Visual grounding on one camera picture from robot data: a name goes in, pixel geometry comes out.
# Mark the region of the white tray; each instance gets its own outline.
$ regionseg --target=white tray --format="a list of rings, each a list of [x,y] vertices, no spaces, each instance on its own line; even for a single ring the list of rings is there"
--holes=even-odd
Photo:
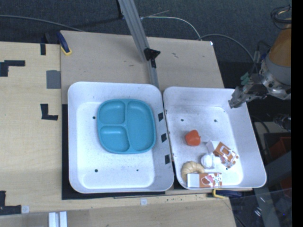
[[[157,134],[151,150],[140,154],[114,154],[101,146],[97,120],[93,117],[97,116],[102,102],[117,98],[142,100],[151,107]],[[74,83],[68,90],[68,124],[69,180],[76,191],[161,192],[172,186],[174,173],[162,95],[155,86]]]
[[[163,101],[169,140],[180,184],[187,187],[181,177],[185,162],[200,163],[203,154],[208,153],[205,144],[221,141],[239,155],[237,163],[227,169],[220,164],[206,172],[221,172],[223,188],[257,188],[266,182],[266,171],[251,125],[247,105],[231,109],[228,100],[233,89],[169,87],[164,91]],[[201,144],[188,146],[184,136],[197,130]]]

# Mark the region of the black mat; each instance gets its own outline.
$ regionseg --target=black mat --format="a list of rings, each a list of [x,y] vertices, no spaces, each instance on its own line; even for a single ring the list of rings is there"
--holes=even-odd
[[[80,193],[72,188],[68,174],[68,107],[67,105],[62,105],[62,200],[165,194],[165,192]]]

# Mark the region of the white cable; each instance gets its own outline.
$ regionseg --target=white cable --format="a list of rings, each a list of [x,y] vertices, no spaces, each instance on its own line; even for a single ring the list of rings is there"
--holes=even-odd
[[[254,62],[254,58],[252,57],[250,52],[240,42],[236,41],[235,39],[233,39],[231,37],[228,37],[226,35],[221,35],[221,34],[209,34],[209,35],[204,35],[202,37],[199,37],[199,39],[203,39],[203,38],[209,37],[209,36],[219,36],[219,37],[224,37],[224,38],[227,38],[227,39],[230,39],[230,40],[234,41],[235,43],[237,43],[239,46],[241,46],[246,51],[246,53],[250,56],[251,60]]]
[[[195,33],[198,35],[199,40],[202,40],[201,35],[198,33],[198,31],[195,29],[195,27],[191,23],[187,22],[184,19],[181,19],[181,18],[178,18],[178,17],[147,16],[147,17],[142,17],[141,20],[144,19],[144,18],[168,18],[168,19],[176,19],[176,20],[183,21],[183,22],[187,23],[188,25],[190,25],[193,28],[193,30],[195,31]]]
[[[81,30],[81,29],[77,29],[77,28],[74,28],[74,27],[70,27],[70,26],[68,26],[68,25],[63,25],[63,24],[55,23],[55,22],[52,22],[52,21],[44,20],[44,19],[34,18],[34,17],[23,17],[23,16],[15,16],[15,15],[0,15],[0,17],[20,18],[20,19],[27,19],[27,20],[39,21],[39,22],[44,22],[44,23],[48,23],[48,24],[58,25],[58,26],[61,26],[61,27],[65,27],[65,28],[72,29],[72,30],[84,32],[84,31]]]

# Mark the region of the gray tape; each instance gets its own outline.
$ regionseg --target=gray tape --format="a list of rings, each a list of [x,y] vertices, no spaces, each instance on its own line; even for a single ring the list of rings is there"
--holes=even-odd
[[[46,71],[46,88],[60,89],[61,88],[61,72],[57,70]]]

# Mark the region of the robotic claw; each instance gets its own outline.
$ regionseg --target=robotic claw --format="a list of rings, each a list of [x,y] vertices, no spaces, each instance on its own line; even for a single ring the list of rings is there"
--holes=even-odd
[[[287,25],[284,25],[274,45],[261,60],[260,70],[252,73],[259,61],[257,51],[253,69],[241,77],[241,84],[244,86],[236,87],[231,100],[228,101],[231,108],[237,108],[257,98],[264,99],[267,95],[282,100],[291,99],[291,19],[278,20],[277,18],[277,15],[289,11],[291,7],[287,9],[277,10],[274,17],[272,15],[277,22],[285,21],[284,24]]]

